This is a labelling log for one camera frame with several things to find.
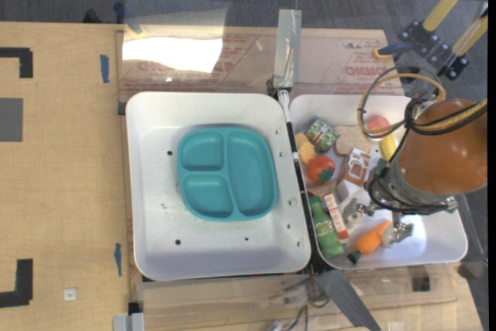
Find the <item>orange carrot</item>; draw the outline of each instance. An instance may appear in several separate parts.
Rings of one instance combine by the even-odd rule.
[[[390,223],[391,221],[387,219],[360,236],[355,242],[355,250],[360,251],[362,254],[373,253],[381,244],[382,235]]]

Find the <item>wooden surface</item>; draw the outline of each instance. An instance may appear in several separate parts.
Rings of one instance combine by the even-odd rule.
[[[22,142],[0,142],[0,291],[14,290],[17,259],[33,259],[34,277],[29,305],[0,309],[2,330],[106,330],[127,312],[117,29],[0,22],[0,47],[29,47],[34,58],[33,79],[0,58],[0,97],[24,98]],[[73,287],[77,300],[65,301]]]

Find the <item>wooden table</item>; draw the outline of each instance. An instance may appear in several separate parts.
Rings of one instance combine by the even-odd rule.
[[[15,291],[17,260],[33,260],[32,299],[0,308],[0,329],[105,330],[112,329],[114,315],[127,313],[131,286],[115,39],[120,30],[109,24],[0,22],[0,47],[33,52],[33,78],[19,78],[18,59],[0,58],[0,98],[23,101],[22,142],[0,142],[0,293]],[[108,82],[101,56],[108,57]],[[449,288],[440,293],[451,299],[375,309],[374,317],[398,330],[481,329],[466,281],[453,267],[445,275]],[[332,305],[326,310],[310,311],[309,329],[351,327]],[[294,313],[288,311],[285,323]],[[149,324],[171,329],[160,328],[151,315]],[[267,324],[209,329],[263,330]]]

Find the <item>green bottle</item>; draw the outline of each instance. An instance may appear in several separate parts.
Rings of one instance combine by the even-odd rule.
[[[322,209],[320,197],[313,196],[310,198],[310,207],[312,208],[317,242],[324,258],[330,260],[343,255],[343,245],[339,242],[338,234],[334,229],[330,215],[326,214]]]

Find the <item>tomato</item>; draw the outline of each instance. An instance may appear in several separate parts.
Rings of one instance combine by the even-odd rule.
[[[317,156],[308,162],[308,177],[316,184],[323,184],[332,178],[336,164],[334,160],[327,156]]]

